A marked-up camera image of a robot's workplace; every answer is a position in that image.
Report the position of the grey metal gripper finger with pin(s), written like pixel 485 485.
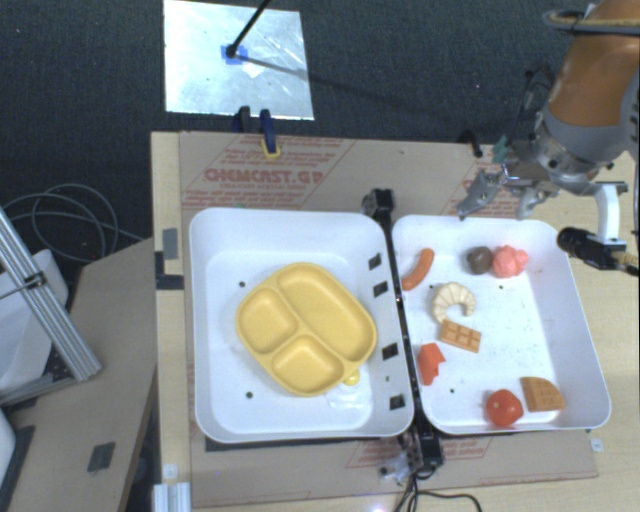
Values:
pixel 480 192
pixel 531 200

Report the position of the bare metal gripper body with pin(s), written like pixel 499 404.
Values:
pixel 542 167

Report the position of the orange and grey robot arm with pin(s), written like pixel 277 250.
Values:
pixel 587 75

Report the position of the pink lumpy toy food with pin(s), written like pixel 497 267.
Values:
pixel 510 261

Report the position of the brown round chocolate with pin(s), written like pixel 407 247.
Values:
pixel 479 260

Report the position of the brown cardboard board red print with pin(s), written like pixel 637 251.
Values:
pixel 410 170

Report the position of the orange sausage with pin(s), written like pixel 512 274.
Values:
pixel 419 272

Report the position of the cream croissant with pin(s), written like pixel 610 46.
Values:
pixel 450 297

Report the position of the white plastic tray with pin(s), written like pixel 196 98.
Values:
pixel 520 340
pixel 225 320

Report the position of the orange rectangular waffle biscuit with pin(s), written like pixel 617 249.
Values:
pixel 460 336

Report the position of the thin black rod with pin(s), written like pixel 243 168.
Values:
pixel 403 320

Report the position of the red-orange angular toy piece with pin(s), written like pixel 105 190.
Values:
pixel 430 362

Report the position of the orange wedge waffle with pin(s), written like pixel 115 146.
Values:
pixel 541 395

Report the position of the red tomato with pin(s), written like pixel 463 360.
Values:
pixel 504 407

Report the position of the yellow divided plate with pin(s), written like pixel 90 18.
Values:
pixel 305 325

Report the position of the white and yellow fried egg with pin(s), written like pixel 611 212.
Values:
pixel 350 395

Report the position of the black cylinder on white bracket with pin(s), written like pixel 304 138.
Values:
pixel 592 246

